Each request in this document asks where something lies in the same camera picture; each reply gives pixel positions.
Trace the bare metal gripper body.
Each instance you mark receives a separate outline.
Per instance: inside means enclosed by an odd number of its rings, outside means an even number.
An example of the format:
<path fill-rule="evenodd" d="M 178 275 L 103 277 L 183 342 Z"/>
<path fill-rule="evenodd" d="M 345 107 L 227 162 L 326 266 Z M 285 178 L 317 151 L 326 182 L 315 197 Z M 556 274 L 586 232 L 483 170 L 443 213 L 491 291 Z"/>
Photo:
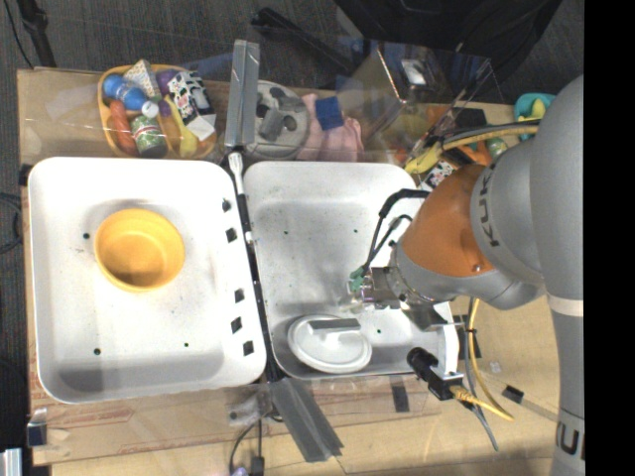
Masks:
<path fill-rule="evenodd" d="M 400 292 L 393 267 L 371 267 L 363 279 L 363 302 L 377 309 L 400 309 Z"/>

